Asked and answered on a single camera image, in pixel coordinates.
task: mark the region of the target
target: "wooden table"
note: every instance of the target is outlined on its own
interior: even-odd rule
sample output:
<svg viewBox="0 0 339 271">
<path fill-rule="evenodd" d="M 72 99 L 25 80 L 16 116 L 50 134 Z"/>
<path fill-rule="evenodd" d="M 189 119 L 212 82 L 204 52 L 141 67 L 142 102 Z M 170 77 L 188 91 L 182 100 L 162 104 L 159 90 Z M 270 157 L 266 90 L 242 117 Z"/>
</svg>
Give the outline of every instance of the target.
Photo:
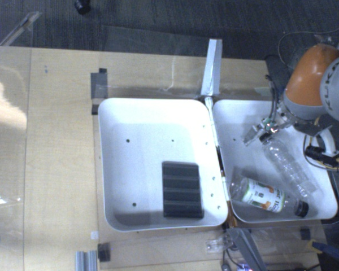
<svg viewBox="0 0 339 271">
<path fill-rule="evenodd" d="M 95 250 L 99 242 L 90 73 L 107 68 L 110 81 L 122 86 L 190 89 L 201 82 L 205 60 L 32 49 L 25 161 L 25 271 L 74 270 L 75 252 Z M 263 99 L 262 95 L 268 94 L 266 73 L 264 61 L 223 59 L 221 89 L 236 97 Z M 119 270 L 217 271 L 220 257 Z M 307 265 L 317 263 L 315 255 L 309 261 L 308 254 L 300 254 L 297 260 L 305 260 Z"/>
</svg>

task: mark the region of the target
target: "white tray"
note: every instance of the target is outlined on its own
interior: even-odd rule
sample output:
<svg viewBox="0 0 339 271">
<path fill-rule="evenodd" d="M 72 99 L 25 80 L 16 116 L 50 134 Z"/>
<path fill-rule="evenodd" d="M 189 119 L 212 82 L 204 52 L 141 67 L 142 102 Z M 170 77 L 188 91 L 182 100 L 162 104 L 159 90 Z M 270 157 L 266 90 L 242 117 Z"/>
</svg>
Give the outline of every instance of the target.
<svg viewBox="0 0 339 271">
<path fill-rule="evenodd" d="M 105 218 L 118 231 L 218 226 L 227 218 L 207 108 L 196 100 L 111 98 L 99 107 Z M 199 166 L 204 218 L 163 216 L 162 163 Z"/>
<path fill-rule="evenodd" d="M 266 159 L 262 145 L 257 139 L 245 146 L 242 139 L 252 125 L 267 117 L 271 102 L 253 100 L 220 100 L 214 105 L 214 119 L 219 137 L 224 170 L 230 182 L 234 172 L 268 183 L 269 185 L 289 190 L 281 176 Z M 281 130 L 277 137 L 286 143 L 297 162 L 302 166 L 310 180 L 318 187 L 314 194 L 315 205 L 310 206 L 305 218 L 284 217 L 281 213 L 265 212 L 261 209 L 242 203 L 233 203 L 235 215 L 244 222 L 279 222 L 312 219 L 329 219 L 337 213 L 337 201 L 327 171 L 313 167 L 303 157 L 302 147 L 304 134 L 293 127 Z"/>
</svg>

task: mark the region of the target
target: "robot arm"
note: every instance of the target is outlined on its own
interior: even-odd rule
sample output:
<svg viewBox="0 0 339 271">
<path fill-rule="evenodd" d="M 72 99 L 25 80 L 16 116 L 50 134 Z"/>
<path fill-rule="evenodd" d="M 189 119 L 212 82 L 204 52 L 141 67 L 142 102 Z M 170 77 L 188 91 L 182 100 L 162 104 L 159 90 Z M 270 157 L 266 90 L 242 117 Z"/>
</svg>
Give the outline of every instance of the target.
<svg viewBox="0 0 339 271">
<path fill-rule="evenodd" d="M 306 155 L 328 166 L 338 167 L 339 152 L 329 128 L 322 129 L 314 121 L 326 113 L 339 121 L 339 50 L 325 44 L 308 49 L 299 60 L 282 97 L 276 102 L 276 115 L 269 115 L 253 126 L 244 143 L 248 145 L 265 132 L 275 134 L 294 126 L 307 136 L 320 136 L 325 144 L 325 149 L 310 145 Z"/>
</svg>

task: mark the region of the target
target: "orange robot part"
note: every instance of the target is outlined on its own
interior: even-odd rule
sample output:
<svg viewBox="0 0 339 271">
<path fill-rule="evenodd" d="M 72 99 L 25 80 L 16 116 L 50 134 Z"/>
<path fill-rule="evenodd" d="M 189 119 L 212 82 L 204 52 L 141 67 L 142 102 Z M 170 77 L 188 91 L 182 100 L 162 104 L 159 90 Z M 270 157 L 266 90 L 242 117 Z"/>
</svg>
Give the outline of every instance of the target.
<svg viewBox="0 0 339 271">
<path fill-rule="evenodd" d="M 327 67 L 339 57 L 339 50 L 331 45 L 317 44 L 309 48 L 299 60 L 286 86 L 286 96 L 304 106 L 322 106 L 320 82 Z"/>
</svg>

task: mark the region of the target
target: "clear plastic bottle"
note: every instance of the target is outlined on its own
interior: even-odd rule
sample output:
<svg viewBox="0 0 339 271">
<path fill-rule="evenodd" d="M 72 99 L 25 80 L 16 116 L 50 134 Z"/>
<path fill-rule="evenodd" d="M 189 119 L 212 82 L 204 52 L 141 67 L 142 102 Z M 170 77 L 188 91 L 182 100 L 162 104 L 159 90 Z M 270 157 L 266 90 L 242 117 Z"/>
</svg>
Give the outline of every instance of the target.
<svg viewBox="0 0 339 271">
<path fill-rule="evenodd" d="M 233 175 L 229 188 L 231 200 L 274 213 L 281 212 L 286 217 L 293 215 L 305 217 L 309 210 L 306 202 L 295 198 L 290 193 L 240 174 Z"/>
<path fill-rule="evenodd" d="M 302 167 L 289 152 L 284 143 L 272 135 L 265 133 L 260 137 L 266 158 L 272 163 L 283 180 L 289 184 L 291 191 L 309 202 L 316 187 L 303 171 Z"/>
</svg>

